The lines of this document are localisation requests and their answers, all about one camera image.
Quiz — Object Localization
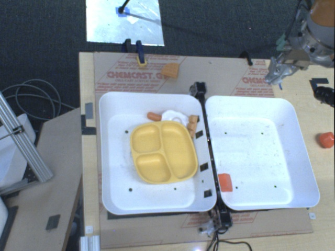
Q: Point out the tan biscuit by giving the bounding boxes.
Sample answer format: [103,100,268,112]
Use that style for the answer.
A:
[186,115,200,139]

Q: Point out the white plastic tray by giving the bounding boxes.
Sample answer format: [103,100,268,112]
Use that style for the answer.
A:
[98,91,218,216]
[205,95,321,212]

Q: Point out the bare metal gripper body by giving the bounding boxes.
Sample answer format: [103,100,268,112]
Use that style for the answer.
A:
[280,35,335,71]

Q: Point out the black cylinder on white bracket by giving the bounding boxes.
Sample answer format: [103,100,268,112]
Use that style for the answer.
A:
[314,86,335,105]

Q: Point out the white fried egg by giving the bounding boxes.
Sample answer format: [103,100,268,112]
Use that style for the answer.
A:
[160,109,190,128]

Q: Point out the orange rounded block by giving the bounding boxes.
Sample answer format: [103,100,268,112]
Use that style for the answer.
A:
[318,131,335,150]

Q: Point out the brown cardboard board red print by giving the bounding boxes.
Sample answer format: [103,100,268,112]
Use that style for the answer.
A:
[93,51,314,249]

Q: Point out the orange cube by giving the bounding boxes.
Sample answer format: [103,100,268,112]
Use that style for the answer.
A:
[217,173,234,193]

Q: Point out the orange sausage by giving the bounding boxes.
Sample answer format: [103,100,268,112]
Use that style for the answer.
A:
[146,111,163,122]

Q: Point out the thin black rod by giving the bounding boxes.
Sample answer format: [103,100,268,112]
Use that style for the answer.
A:
[198,94,226,214]

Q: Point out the black block with thin wires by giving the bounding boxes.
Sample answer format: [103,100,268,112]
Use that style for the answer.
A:
[208,208,233,235]
[189,81,208,98]

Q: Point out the yellow divided plate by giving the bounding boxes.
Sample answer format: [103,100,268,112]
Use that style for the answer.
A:
[129,120,199,185]

